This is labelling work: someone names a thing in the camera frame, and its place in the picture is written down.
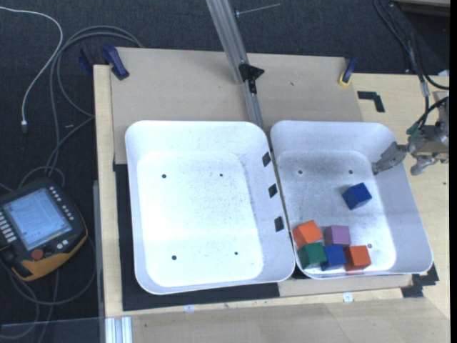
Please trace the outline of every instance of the orange block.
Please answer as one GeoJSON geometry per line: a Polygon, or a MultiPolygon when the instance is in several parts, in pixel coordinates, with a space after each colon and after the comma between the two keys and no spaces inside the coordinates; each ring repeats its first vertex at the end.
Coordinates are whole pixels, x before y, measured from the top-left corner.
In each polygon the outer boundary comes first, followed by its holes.
{"type": "Polygon", "coordinates": [[[344,255],[348,260],[345,265],[346,271],[361,270],[371,264],[370,254],[366,245],[348,247],[344,250],[344,255]]]}
{"type": "Polygon", "coordinates": [[[293,240],[300,249],[305,244],[314,243],[316,240],[322,239],[321,230],[318,228],[314,220],[309,220],[304,224],[296,227],[292,231],[293,240]]]}

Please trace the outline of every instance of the white cable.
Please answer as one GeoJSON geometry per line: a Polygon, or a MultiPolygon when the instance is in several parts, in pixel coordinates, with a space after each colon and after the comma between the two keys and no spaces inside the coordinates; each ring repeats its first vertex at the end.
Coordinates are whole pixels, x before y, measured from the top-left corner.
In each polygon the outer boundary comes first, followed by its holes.
{"type": "Polygon", "coordinates": [[[49,15],[45,15],[43,13],[39,13],[37,11],[28,11],[28,10],[16,10],[16,9],[10,9],[10,8],[6,8],[5,6],[0,6],[0,10],[6,10],[6,11],[10,11],[12,13],[24,13],[24,14],[33,14],[33,15],[39,15],[39,16],[42,16],[44,18],[47,18],[49,19],[50,21],[52,21],[55,25],[57,25],[57,28],[59,28],[59,32],[60,32],[60,41],[59,41],[59,44],[57,45],[57,48],[55,49],[55,51],[53,52],[52,56],[49,57],[49,60],[46,62],[46,64],[43,66],[43,69],[40,70],[40,72],[38,73],[38,75],[36,75],[35,79],[32,81],[32,83],[29,85],[29,88],[27,89],[25,95],[24,95],[24,99],[22,99],[22,108],[21,108],[21,113],[22,113],[22,122],[21,122],[21,127],[22,127],[22,131],[23,133],[26,133],[27,132],[27,120],[26,120],[26,102],[27,102],[27,98],[29,97],[29,92],[31,91],[31,88],[35,85],[36,83],[36,80],[39,79],[39,77],[43,74],[44,70],[46,70],[46,68],[49,66],[49,64],[51,63],[52,59],[56,56],[57,52],[59,51],[59,49],[61,48],[61,45],[62,45],[62,41],[64,40],[64,33],[62,31],[62,27],[60,26],[60,24],[58,23],[57,20],[55,20],[54,18],[52,18],[51,16],[49,15]]]}

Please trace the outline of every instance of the green block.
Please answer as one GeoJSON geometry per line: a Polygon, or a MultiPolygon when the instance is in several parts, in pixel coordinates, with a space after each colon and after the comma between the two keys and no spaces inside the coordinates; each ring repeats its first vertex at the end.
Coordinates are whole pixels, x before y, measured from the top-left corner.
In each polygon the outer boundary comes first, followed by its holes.
{"type": "Polygon", "coordinates": [[[298,258],[304,269],[312,264],[327,262],[326,251],[320,242],[303,245],[298,251],[298,258]]]}

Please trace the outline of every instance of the wooden table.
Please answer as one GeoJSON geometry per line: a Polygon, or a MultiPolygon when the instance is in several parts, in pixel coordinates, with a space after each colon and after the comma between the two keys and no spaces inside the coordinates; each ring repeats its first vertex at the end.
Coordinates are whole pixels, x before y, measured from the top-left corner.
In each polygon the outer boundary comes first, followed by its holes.
{"type": "MultiPolygon", "coordinates": [[[[216,61],[220,59],[220,53],[213,53],[213,56],[216,61]]],[[[263,55],[260,61],[274,62],[277,58],[274,55],[263,55]]],[[[316,66],[318,62],[315,57],[291,58],[293,65],[304,67],[309,62],[316,66]]],[[[341,62],[335,61],[334,64],[338,66],[341,62]]],[[[314,67],[314,70],[319,75],[319,68],[314,67]]],[[[434,79],[448,84],[447,78],[434,79]]],[[[423,111],[417,78],[406,75],[354,74],[352,80],[352,87],[347,88],[352,95],[355,95],[355,91],[375,91],[381,95],[386,109],[386,113],[378,113],[372,101],[359,100],[356,103],[360,113],[356,116],[361,115],[364,121],[385,124],[399,142],[406,143],[405,130],[423,111]]],[[[191,314],[183,314],[185,307],[125,312],[121,301],[116,181],[112,167],[115,150],[111,75],[107,66],[95,66],[94,85],[105,314],[106,317],[133,317],[135,342],[150,342],[151,339],[155,342],[180,342],[181,339],[187,342],[223,342],[231,341],[232,338],[234,341],[277,342],[281,340],[280,337],[283,337],[283,342],[288,342],[300,337],[303,329],[308,331],[308,328],[316,326],[320,327],[316,328],[317,331],[321,330],[320,335],[316,333],[316,337],[321,338],[320,342],[335,341],[336,337],[340,337],[337,339],[340,342],[366,342],[367,337],[372,342],[385,342],[384,331],[390,332],[392,341],[397,342],[409,342],[409,338],[411,342],[427,342],[428,338],[430,342],[446,342],[450,339],[447,164],[430,166],[425,174],[409,177],[440,278],[436,286],[424,287],[424,299],[403,298],[400,287],[411,284],[411,275],[405,274],[326,281],[290,279],[279,284],[279,298],[196,305],[192,307],[194,312],[191,314]],[[354,302],[343,303],[343,292],[351,292],[354,302]],[[363,331],[358,328],[360,322],[363,331]]],[[[275,95],[280,97],[281,92],[278,91],[273,96],[275,95]]],[[[414,162],[409,156],[404,166],[408,169],[414,162]]]]}

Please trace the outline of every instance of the screen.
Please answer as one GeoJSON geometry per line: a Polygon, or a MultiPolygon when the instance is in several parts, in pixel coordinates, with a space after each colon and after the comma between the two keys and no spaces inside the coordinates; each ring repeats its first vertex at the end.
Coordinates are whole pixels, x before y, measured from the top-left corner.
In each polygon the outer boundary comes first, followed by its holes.
{"type": "Polygon", "coordinates": [[[4,209],[27,250],[71,230],[45,188],[5,204],[4,209]]]}

